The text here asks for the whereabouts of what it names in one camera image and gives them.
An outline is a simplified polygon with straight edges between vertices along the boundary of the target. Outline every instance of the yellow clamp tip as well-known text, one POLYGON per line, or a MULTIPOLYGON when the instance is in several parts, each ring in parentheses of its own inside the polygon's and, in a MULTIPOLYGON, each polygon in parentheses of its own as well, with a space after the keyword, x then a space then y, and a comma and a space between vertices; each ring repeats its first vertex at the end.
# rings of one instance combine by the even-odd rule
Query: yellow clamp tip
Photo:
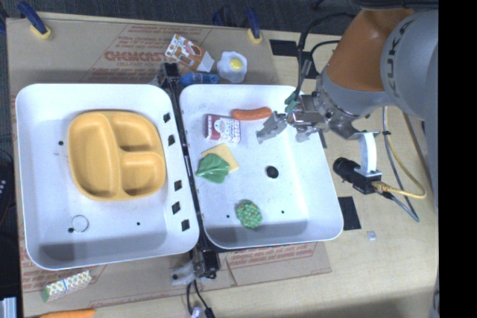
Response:
POLYGON ((40 39, 46 40, 51 35, 51 29, 45 25, 46 32, 41 34, 33 25, 30 25, 30 31, 37 35, 40 39))
POLYGON ((248 29, 247 34, 248 34, 248 37, 250 38, 250 40, 252 40, 252 42, 254 42, 256 44, 258 44, 259 42, 262 41, 262 34, 260 34, 260 37, 258 39, 253 35, 253 32, 252 32, 251 29, 248 29))

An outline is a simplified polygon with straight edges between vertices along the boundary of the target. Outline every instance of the cardboard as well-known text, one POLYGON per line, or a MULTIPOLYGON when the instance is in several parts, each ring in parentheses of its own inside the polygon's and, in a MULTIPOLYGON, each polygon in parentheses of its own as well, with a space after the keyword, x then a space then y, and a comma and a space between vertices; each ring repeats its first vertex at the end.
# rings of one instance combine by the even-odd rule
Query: cardboard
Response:
MULTIPOLYGON (((40 13, 40 16, 51 29, 48 39, 39 39, 31 33, 26 19, 7 21, 14 142, 15 97, 23 87, 32 83, 150 83, 163 63, 169 61, 165 50, 175 34, 204 47, 215 60, 220 58, 222 51, 233 49, 242 53, 249 63, 247 83, 275 84, 279 80, 268 42, 252 43, 245 29, 227 29, 224 34, 224 28, 220 27, 50 13, 40 13)), ((16 147, 14 152, 18 161, 16 147)), ((16 178, 20 179, 18 166, 16 178)), ((21 205, 19 182, 16 196, 21 205)), ((189 260, 188 253, 51 272, 36 266, 27 254, 21 210, 19 236, 25 317, 186 293, 185 285, 172 286, 169 270, 185 265, 189 260), (86 288, 48 304, 42 301, 41 293, 47 284, 83 271, 89 271, 92 278, 86 288)), ((225 252, 220 254, 220 259, 217 278, 204 282, 204 290, 331 272, 323 243, 225 252)))

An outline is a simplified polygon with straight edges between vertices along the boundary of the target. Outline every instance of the white tray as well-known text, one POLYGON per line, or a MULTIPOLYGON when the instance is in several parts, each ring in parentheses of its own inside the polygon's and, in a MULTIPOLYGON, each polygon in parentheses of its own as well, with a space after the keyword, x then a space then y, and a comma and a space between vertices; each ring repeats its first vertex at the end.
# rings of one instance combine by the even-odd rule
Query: white tray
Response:
MULTIPOLYGON (((283 112, 291 86, 192 85, 180 95, 180 108, 193 171, 201 153, 220 142, 205 139, 206 114, 230 115, 232 109, 268 106, 283 112)), ((241 141, 227 144, 240 168, 216 184, 195 176, 200 212, 208 238, 220 248, 239 249, 325 241, 343 229, 343 217, 318 134, 306 143, 295 140, 288 126, 276 138, 259 144, 256 131, 265 120, 241 123, 241 141), (279 176, 272 179, 266 167, 279 176), (257 229, 246 229, 235 206, 252 200, 263 216, 257 229)))
POLYGON ((177 125, 163 90, 152 85, 35 84, 18 94, 16 118, 25 241, 35 264, 48 270, 85 267, 184 253, 198 242, 177 125), (68 127, 77 115, 93 109, 137 112, 154 123, 167 166, 160 191, 127 201, 95 201, 79 192, 69 170, 68 127), (69 231, 86 225, 84 232, 69 231))

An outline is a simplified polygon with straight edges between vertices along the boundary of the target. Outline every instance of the wooden table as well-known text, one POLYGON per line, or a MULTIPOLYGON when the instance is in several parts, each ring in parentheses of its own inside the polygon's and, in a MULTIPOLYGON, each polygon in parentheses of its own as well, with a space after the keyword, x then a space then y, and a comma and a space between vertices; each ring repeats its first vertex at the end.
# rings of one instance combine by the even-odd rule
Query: wooden table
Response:
MULTIPOLYGON (((43 16, 48 18, 54 15, 44 14, 43 16)), ((172 25, 171 23, 152 24, 172 25)), ((251 44, 247 41, 243 30, 209 26, 206 28, 209 33, 201 42, 212 47, 210 42, 215 41, 214 47, 217 50, 210 48, 213 57, 218 56, 220 46, 241 49, 251 44)), ((267 47, 265 48, 266 56, 263 50, 256 56, 263 57, 266 68, 259 69, 260 59, 255 62, 249 61, 247 81, 296 86, 296 58, 273 56, 268 40, 281 39, 297 42, 299 34, 276 31, 263 31, 262 34, 262 43, 267 47)), ((331 39, 336 39, 336 36, 312 34, 307 39, 306 49, 311 49, 317 42, 331 39)), ((321 71, 329 59, 333 46, 325 45, 315 52, 318 71, 321 71)), ((14 42, 9 40, 9 51, 11 49, 19 50, 21 47, 16 47, 14 42)), ((73 75, 73 71, 68 73, 69 76, 73 75)), ((62 82, 68 80, 62 77, 63 75, 64 73, 61 73, 58 77, 62 82)), ((16 92, 26 84, 45 82, 52 78, 46 72, 32 69, 31 65, 25 64, 23 67, 18 67, 10 63, 10 86, 13 98, 16 92)), ((306 80, 303 91, 311 92, 314 87, 314 80, 306 80)), ((355 126, 360 130, 382 130, 381 110, 372 113, 368 119, 358 121, 355 126)), ((391 137, 401 160, 428 190, 426 199, 411 200, 420 217, 420 222, 414 221, 396 203, 378 194, 360 194, 351 187, 351 184, 342 182, 332 173, 338 196, 353 197, 361 223, 361 229, 344 231, 335 240, 325 243, 332 272, 203 292, 203 298, 212 307, 217 318, 318 316, 415 318, 427 316, 437 275, 438 232, 433 194, 426 169, 413 140, 417 137, 422 144, 423 135, 420 131, 416 131, 414 135, 411 134, 405 116, 395 107, 389 109, 388 129, 392 132, 391 137), (370 239, 371 234, 375 235, 375 240, 370 239)), ((325 139, 326 157, 330 167, 340 156, 360 162, 357 141, 344 141, 334 133, 326 133, 325 139)), ((378 169, 383 173, 382 179, 397 187, 397 181, 385 153, 382 135, 376 137, 376 144, 378 169)), ((417 191, 414 183, 402 171, 400 174, 402 174, 405 189, 417 191)), ((194 294, 192 301, 197 301, 194 294)), ((98 318, 189 317, 185 296, 98 308, 96 316, 98 318)))

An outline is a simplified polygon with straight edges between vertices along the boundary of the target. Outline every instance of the toy sausage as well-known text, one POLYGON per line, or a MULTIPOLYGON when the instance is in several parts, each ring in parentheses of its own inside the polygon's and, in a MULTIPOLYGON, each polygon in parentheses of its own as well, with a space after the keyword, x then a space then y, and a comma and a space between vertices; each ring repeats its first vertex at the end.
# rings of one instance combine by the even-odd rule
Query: toy sausage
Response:
POLYGON ((266 106, 253 110, 234 109, 232 111, 232 118, 239 121, 255 121, 256 119, 268 118, 270 116, 271 109, 266 106))

